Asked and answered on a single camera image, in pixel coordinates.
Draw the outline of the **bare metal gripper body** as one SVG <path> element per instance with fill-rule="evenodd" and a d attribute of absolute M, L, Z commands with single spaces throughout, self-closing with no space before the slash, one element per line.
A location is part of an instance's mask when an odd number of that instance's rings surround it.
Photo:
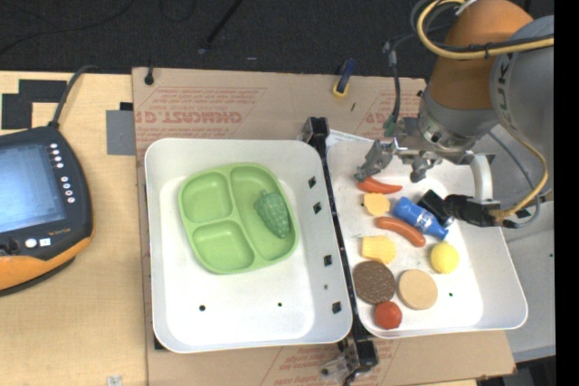
<path fill-rule="evenodd" d="M 402 118 L 394 132 L 394 154 L 405 165 L 431 167 L 442 160 L 468 165 L 474 156 L 476 125 L 434 117 Z"/>

